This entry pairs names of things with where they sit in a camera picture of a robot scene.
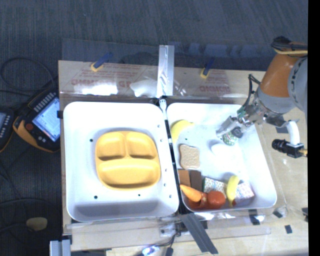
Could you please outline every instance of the banana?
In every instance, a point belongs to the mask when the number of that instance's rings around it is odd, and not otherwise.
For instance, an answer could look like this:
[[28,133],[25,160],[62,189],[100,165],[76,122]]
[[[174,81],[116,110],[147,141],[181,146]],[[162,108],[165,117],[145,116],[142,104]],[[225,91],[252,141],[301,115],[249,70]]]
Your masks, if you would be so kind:
[[175,124],[173,124],[173,126],[171,127],[172,142],[176,143],[180,133],[184,129],[191,127],[191,126],[194,126],[194,125],[195,124],[193,122],[189,122],[187,120],[180,120],[180,121],[177,121]]
[[236,191],[237,191],[237,186],[239,183],[240,179],[237,175],[233,175],[230,177],[228,184],[226,186],[226,197],[228,198],[229,201],[229,207],[233,206],[233,201],[236,197]]

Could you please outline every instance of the toy carrot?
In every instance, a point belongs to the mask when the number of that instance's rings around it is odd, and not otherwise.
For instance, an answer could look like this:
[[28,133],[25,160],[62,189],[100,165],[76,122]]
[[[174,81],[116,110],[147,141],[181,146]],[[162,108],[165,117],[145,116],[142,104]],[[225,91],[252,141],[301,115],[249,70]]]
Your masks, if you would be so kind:
[[208,209],[208,194],[201,192],[201,200],[199,202],[193,202],[189,199],[189,207],[191,209]]
[[199,202],[201,200],[202,196],[199,190],[182,184],[180,184],[180,189],[183,191],[183,193],[189,200],[193,202]]

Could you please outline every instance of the yellow plate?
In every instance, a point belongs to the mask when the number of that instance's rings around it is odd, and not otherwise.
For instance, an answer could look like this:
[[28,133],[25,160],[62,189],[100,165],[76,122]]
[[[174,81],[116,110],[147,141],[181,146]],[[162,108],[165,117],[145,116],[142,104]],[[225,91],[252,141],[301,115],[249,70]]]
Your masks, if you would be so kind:
[[95,165],[102,184],[114,190],[147,188],[161,176],[156,145],[142,132],[113,131],[100,136]]

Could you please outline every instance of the bread slice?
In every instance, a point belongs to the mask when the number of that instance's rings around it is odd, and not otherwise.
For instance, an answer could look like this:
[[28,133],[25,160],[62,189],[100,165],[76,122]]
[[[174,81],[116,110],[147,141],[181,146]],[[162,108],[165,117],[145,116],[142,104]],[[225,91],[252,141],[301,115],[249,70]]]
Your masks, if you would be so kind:
[[181,144],[180,151],[180,165],[185,170],[197,169],[200,167],[200,152],[199,149],[193,146]]

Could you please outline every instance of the red tomato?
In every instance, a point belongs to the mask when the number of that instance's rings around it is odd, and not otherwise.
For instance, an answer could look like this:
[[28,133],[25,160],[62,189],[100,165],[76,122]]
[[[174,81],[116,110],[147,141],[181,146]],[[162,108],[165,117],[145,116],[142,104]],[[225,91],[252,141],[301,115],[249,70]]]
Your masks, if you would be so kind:
[[220,191],[210,191],[207,199],[210,209],[219,209],[226,203],[225,195]]

